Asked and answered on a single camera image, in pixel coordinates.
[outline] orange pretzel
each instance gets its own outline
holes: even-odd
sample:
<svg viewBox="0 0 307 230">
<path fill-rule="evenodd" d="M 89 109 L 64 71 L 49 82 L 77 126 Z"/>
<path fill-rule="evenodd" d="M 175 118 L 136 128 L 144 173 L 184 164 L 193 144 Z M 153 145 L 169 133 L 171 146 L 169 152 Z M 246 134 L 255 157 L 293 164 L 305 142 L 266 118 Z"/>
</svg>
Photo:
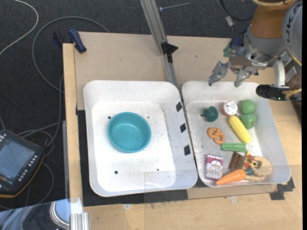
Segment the orange pretzel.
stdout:
<svg viewBox="0 0 307 230">
<path fill-rule="evenodd" d="M 219 128 L 209 128 L 207 133 L 210 138 L 213 138 L 216 144 L 221 145 L 225 142 L 224 133 Z"/>
</svg>

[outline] toy carrot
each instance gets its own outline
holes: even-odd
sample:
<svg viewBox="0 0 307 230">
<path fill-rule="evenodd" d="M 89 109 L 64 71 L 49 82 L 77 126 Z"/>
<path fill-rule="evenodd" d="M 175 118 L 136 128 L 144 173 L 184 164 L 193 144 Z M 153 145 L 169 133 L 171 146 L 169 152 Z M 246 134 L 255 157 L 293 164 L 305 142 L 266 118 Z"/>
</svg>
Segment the toy carrot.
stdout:
<svg viewBox="0 0 307 230">
<path fill-rule="evenodd" d="M 220 180 L 216 181 L 216 184 L 223 185 L 223 184 L 231 183 L 231 182 L 239 182 L 241 180 L 244 180 L 245 177 L 246 177 L 245 170 L 238 169 L 238 170 L 232 171 L 229 174 L 223 176 Z"/>
</svg>

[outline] gray floor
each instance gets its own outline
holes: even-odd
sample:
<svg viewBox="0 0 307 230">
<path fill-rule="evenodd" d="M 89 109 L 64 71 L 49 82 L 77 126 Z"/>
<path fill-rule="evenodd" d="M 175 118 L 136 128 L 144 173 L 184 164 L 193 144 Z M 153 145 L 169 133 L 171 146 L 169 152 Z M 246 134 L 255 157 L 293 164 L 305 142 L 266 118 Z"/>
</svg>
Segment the gray floor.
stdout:
<svg viewBox="0 0 307 230">
<path fill-rule="evenodd" d="M 38 129 L 57 122 L 59 93 L 52 89 L 34 67 L 32 46 L 36 34 L 48 22 L 65 16 L 81 16 L 95 20 L 113 33 L 150 34 L 139 0 L 22 0 L 31 4 L 39 14 L 35 30 L 0 55 L 0 114 L 7 129 L 15 133 Z M 256 5 L 251 0 L 223 0 L 227 10 L 238 18 L 253 15 Z M 159 7 L 182 3 L 188 5 L 165 9 L 162 20 L 167 35 L 227 37 L 232 36 L 224 14 L 214 0 L 157 0 Z M 35 13 L 26 5 L 10 0 L 0 0 L 0 51 L 22 36 L 35 23 Z M 250 21 L 235 21 L 235 32 L 249 26 Z M 51 24 L 37 37 L 34 55 L 41 73 L 52 84 L 59 86 L 62 75 L 61 51 L 52 41 L 55 30 L 67 32 L 101 32 L 94 23 L 65 19 Z M 65 118 L 64 103 L 62 116 Z M 55 128 L 48 129 L 53 134 Z M 55 149 L 45 159 L 55 176 L 55 185 L 46 201 L 65 197 L 63 172 L 62 131 L 55 139 Z M 29 139 L 44 143 L 45 136 Z M 50 188 L 49 171 L 41 168 L 31 183 L 28 204 L 35 204 Z M 27 190 L 15 199 L 0 200 L 0 205 L 21 207 L 26 202 Z"/>
</svg>

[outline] metal pole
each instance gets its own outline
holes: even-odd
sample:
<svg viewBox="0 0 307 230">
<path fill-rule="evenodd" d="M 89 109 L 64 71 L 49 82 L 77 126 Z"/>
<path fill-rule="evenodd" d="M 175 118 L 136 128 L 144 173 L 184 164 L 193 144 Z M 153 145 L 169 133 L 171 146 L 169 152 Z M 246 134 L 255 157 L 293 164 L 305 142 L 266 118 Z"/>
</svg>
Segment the metal pole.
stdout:
<svg viewBox="0 0 307 230">
<path fill-rule="evenodd" d="M 145 17 L 147 23 L 149 25 L 150 31 L 153 35 L 153 39 L 155 44 L 161 54 L 164 54 L 165 57 L 165 69 L 167 79 L 170 83 L 174 84 L 177 87 L 176 76 L 174 72 L 173 63 L 169 60 L 169 56 L 167 57 L 167 53 L 162 51 L 161 44 L 168 43 L 167 37 L 165 34 L 165 30 L 161 21 L 161 17 L 159 14 L 158 6 L 156 5 L 155 0 L 140 0 L 142 8 L 145 13 Z"/>
</svg>

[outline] teal bowl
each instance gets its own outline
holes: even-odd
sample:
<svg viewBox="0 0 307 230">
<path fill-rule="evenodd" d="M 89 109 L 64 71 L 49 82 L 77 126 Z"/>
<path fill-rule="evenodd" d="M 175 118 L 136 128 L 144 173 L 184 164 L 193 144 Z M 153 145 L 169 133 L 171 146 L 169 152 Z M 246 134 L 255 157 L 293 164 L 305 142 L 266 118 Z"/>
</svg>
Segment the teal bowl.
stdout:
<svg viewBox="0 0 307 230">
<path fill-rule="evenodd" d="M 110 119 L 107 135 L 115 148 L 132 153 L 141 151 L 148 145 L 151 130 L 143 117 L 136 113 L 124 112 Z"/>
</svg>

